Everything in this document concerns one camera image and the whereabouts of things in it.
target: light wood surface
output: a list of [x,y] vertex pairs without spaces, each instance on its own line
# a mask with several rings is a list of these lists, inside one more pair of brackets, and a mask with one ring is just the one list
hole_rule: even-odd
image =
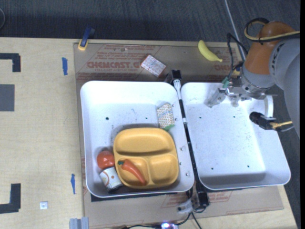
[[[0,214],[3,229],[64,229],[84,216],[74,70],[74,39],[0,38],[0,52],[21,55],[21,73],[0,60],[0,84],[15,85],[15,111],[0,112],[0,204],[21,183],[21,209]],[[102,41],[128,43],[137,41]],[[192,42],[141,42],[187,45]],[[68,60],[63,74],[62,57]],[[75,175],[76,194],[71,187]],[[283,210],[199,219],[202,228],[296,228],[283,186]],[[48,209],[40,202],[48,201]],[[197,228],[193,219],[180,228]]]

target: black corner marking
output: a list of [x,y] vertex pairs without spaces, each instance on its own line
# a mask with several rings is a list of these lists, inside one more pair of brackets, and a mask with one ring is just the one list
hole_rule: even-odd
[[11,59],[13,62],[13,72],[21,72],[20,55],[18,53],[0,53],[0,59]]
[[21,184],[10,185],[10,203],[0,205],[0,214],[18,212],[21,208]]

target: can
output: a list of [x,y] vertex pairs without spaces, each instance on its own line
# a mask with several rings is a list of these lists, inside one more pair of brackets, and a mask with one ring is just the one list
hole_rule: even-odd
[[118,176],[118,173],[115,170],[115,167],[104,169],[100,173],[100,178],[102,179],[103,184],[106,186],[107,191],[111,191],[123,185]]

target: yellow plate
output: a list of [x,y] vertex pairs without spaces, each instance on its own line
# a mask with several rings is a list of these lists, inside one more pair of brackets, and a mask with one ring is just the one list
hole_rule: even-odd
[[[157,188],[172,184],[179,165],[171,135],[160,128],[134,128],[119,132],[113,145],[115,167],[122,183],[132,188]],[[146,185],[118,165],[129,159],[144,175]]]

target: banana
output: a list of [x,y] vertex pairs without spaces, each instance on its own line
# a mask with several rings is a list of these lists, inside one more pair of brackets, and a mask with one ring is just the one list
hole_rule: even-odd
[[199,41],[198,49],[200,53],[209,61],[219,61],[219,62],[223,61],[222,59],[218,58],[216,54],[214,54],[208,49],[208,47],[205,45],[203,40]]

